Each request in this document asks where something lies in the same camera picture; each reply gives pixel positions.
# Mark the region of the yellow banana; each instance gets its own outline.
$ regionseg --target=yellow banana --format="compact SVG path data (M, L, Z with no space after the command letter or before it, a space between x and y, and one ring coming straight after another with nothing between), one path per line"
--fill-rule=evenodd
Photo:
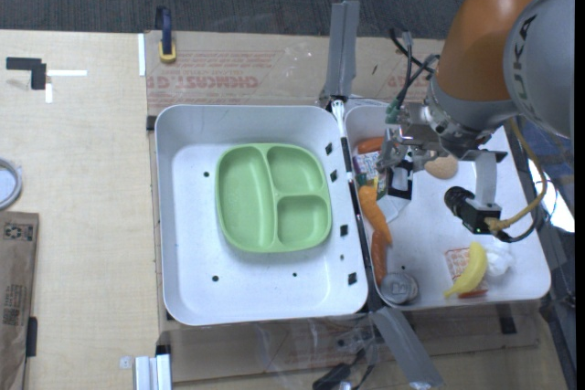
M469 262L455 283L443 294L448 298L454 293L462 294L474 290L487 270L487 255L484 247L477 241L469 246Z

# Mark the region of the orange carrot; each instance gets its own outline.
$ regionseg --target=orange carrot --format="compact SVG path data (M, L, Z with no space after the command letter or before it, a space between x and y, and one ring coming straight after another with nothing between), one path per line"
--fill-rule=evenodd
M482 294L485 294L487 292L486 289L483 290L473 290L473 291L469 291L469 292L460 292L457 297L463 299L463 298L474 298L476 296L481 296Z
M372 234L372 242L370 244L370 254L372 256L372 267L374 268L374 278L376 278L376 284L380 286L382 284L382 280L386 276L387 266L386 266L386 248L388 247L388 242L386 240L386 236L382 231L374 231Z
M374 137L362 140L357 144L357 152L359 154L379 152L382 148L384 137Z
M390 228L386 223L386 217L378 206L378 192L370 185L362 185L357 191L359 205L367 221L375 230L381 231L389 244L392 244L392 235Z

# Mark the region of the black cable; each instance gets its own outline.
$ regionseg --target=black cable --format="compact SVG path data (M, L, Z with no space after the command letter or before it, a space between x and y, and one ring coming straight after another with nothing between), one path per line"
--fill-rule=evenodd
M389 33L389 35L390 35L390 39L391 39L391 40L392 40L392 42L394 43L394 46L396 46L396 47L398 48L398 50L399 50L399 51L400 51L402 54L404 54L405 56L407 56L407 55L408 55L408 51L407 51L407 50L404 48L404 46L402 46L402 45L400 44L400 42L399 42L398 38L396 37L396 31L394 30L394 28L391 28L391 29L388 31L388 33ZM421 66L422 66L422 62L420 62L420 60L418 60L417 58L414 58L414 57L413 57L413 58L412 58L412 62L414 62L414 63L415 63L416 65L418 65L419 67L421 67ZM427 71L428 71L428 72L430 72L430 73L435 73L435 72L436 72L436 70L435 70L435 69L432 69L432 68L430 68L430 67L428 67L428 66L427 66L427 67L425 67L424 69L425 69L425 70L427 70Z
M366 371L364 372L364 375L362 375L362 379L359 381L359 384L357 384L357 386L355 386L352 390L358 390L358 388L360 386L362 386L364 384L364 382L366 381L367 377L372 373L372 371L374 370L374 367L376 365L375 364L371 364L367 367Z
M544 211L546 213L546 215L542 216L540 214L541 211ZM532 223L530 224L528 229L526 231L524 231L521 235L516 236L516 237L511 237L505 231L499 231L496 234L494 234L494 236L497 239L501 240L502 242L505 242L507 244L512 244L514 242L518 242L518 241L521 241L523 239L526 239L534 230L538 231L541 227L543 227L545 222L548 221L548 219L550 218L550 213L547 212L547 210L545 210L541 206L541 204L538 204L534 208L534 210L531 211L531 213L532 213Z
M410 86L410 78L412 75L412 43L407 45L407 59L408 59L408 63L406 66L406 77L404 79L404 86L402 87L402 90L399 93L399 104L398 106L402 106L402 103L404 102L404 99L406 98L406 93L409 90L409 86Z
M351 364L340 363L334 366L327 374L313 382L313 390L333 390L339 383L351 375L351 369L357 362L366 356L366 348L360 348Z
M540 181L536 181L536 182L535 182L535 185L536 185L536 184L542 184L542 183L541 183ZM545 221L549 221L549 220L551 220L551 219L552 219L552 216L553 216L553 215L555 214L555 212L557 211L557 205L558 205L558 189L557 189L557 187L554 185L554 183L553 183L553 182L552 182L552 180L550 180L550 179L547 179L547 184L551 184L553 187L555 187L555 202L554 202L554 203L553 203L553 205L552 205L552 210L550 211L550 213L548 212L548 210L545 210L545 209L543 208L544 212L547 214L547 215L545 216Z
M422 71L426 67L428 67L434 60L436 60L438 58L439 58L439 56L437 54L430 54L429 56L427 56L427 58L424 59L424 62L422 62L422 65L420 65L419 68L417 69L417 71L414 72L414 74L412 74L410 79L408 79L407 81L404 82L404 86L402 87L402 90L400 90L399 94L396 97L396 99L398 101L398 103L397 103L398 107L402 106L402 104L404 103L404 100L406 99L407 92L409 91L409 88L412 85L412 83L414 83L414 81L419 77L419 75L422 73ZM426 80L428 81L429 79L431 79L432 75L433 75L432 73L428 74L426 77Z

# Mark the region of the small can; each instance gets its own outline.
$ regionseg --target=small can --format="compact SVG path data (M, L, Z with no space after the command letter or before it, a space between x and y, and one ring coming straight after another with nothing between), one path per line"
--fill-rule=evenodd
M392 271L382 280L380 293L391 304L405 304L419 295L419 283L408 273Z

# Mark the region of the green divided plate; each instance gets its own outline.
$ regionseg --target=green divided plate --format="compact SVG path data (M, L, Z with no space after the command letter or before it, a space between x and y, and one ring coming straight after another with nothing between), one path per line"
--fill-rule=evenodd
M219 223L230 244L249 252L292 252L331 230L323 168L304 148L251 143L225 151L216 171Z

